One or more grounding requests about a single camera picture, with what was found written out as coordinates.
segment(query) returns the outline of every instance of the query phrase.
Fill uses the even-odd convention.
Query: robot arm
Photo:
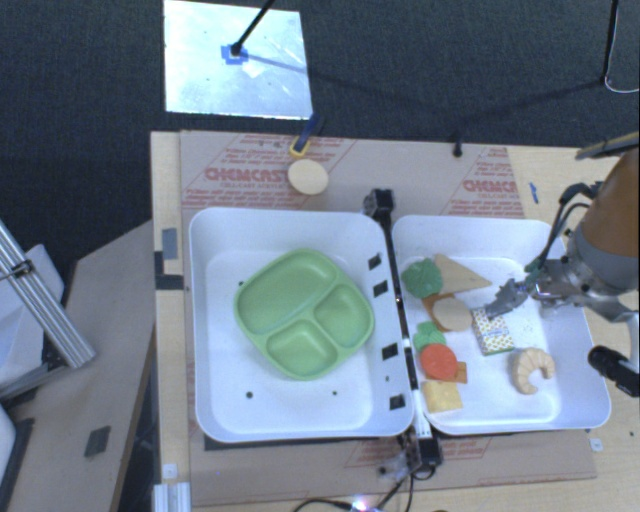
[[[541,303],[543,311],[573,304],[586,306],[610,322],[625,322],[631,337],[630,357],[606,347],[595,347],[589,354],[589,362],[624,392],[638,396],[638,312],[618,300],[623,293],[638,289],[638,133],[587,148],[578,157],[620,151],[626,152],[604,183],[567,188],[560,198],[548,243],[525,268],[528,273],[525,280],[507,281],[485,309],[489,318],[493,318],[532,297]],[[591,204],[569,206],[578,194],[592,199]],[[572,233],[565,256],[547,259],[551,244],[564,230],[569,215],[579,207],[587,208],[587,212]]]

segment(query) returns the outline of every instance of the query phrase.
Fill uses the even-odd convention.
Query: wooden table
[[[162,231],[167,226],[181,226],[180,143],[175,133],[152,135],[153,204],[155,251],[162,250]],[[584,181],[602,180],[615,159],[576,162],[575,149],[508,147],[508,154],[527,218],[551,223],[557,199],[566,186]],[[537,188],[538,202],[529,184]],[[164,273],[181,275],[182,251],[164,261]],[[160,394],[161,462],[176,464],[176,475],[165,475],[164,482],[189,481],[189,446],[187,426],[187,376],[185,365],[183,297],[180,290],[157,293],[157,352]],[[631,308],[638,308],[637,293],[623,297]],[[593,339],[628,354],[628,333],[624,325],[611,325],[587,311]],[[590,433],[601,440],[603,450],[595,453],[598,478],[545,484],[524,484],[417,492],[415,511],[447,510],[450,512],[540,510],[635,510],[640,503],[640,422],[638,401],[624,395],[607,383],[612,401],[610,420]],[[402,510],[406,494],[401,494],[388,510]],[[294,508],[296,502],[225,505],[198,508],[205,511],[280,512]],[[322,505],[309,510],[326,510]]]
[[[153,359],[151,249],[146,223],[78,262],[66,309],[97,356],[9,411],[34,420],[9,512],[118,510]],[[93,431],[107,442],[85,456]]]

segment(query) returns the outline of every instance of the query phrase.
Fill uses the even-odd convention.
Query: white plastic tray
[[[393,239],[400,272],[440,253],[490,280],[492,286],[456,294],[475,308],[491,302],[507,279],[524,277],[524,266],[544,247],[549,229],[533,220],[407,216],[394,226]],[[562,242],[556,241],[549,257],[563,254]],[[404,290],[403,298],[413,336],[417,324],[429,316],[419,299]],[[504,318],[516,348],[539,347],[551,354],[556,376],[544,380],[534,372],[531,382],[539,391],[522,395],[510,382],[511,354],[483,356],[471,329],[446,333],[458,360],[467,363],[469,382],[458,384],[463,408],[427,413],[429,422],[451,435],[593,428],[605,423],[611,403],[604,379],[587,362],[593,344],[584,311],[566,306],[543,319],[539,304],[529,299]]]
[[[384,235],[355,213],[211,208],[189,230],[196,366],[196,416],[218,441],[378,437],[404,431],[413,402],[401,345]],[[298,248],[330,257],[370,302],[369,340],[321,378],[277,370],[233,316],[239,283]],[[369,260],[380,263],[369,269]],[[387,283],[375,296],[373,288]],[[382,350],[390,347],[383,358]]]

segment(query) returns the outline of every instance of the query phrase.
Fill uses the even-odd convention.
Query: dark carpet
[[[608,1],[275,7],[301,13],[323,135],[582,146],[638,129],[638,95],[599,82]],[[639,20],[639,2],[622,0],[620,88],[637,87]],[[302,126],[166,113],[159,0],[2,0],[0,52],[0,219],[63,273],[150,218],[151,131]]]

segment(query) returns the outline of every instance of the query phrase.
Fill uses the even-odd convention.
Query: green divided plate
[[[297,249],[269,263],[238,289],[236,321],[289,377],[318,378],[373,332],[373,311],[353,281],[324,254]]]

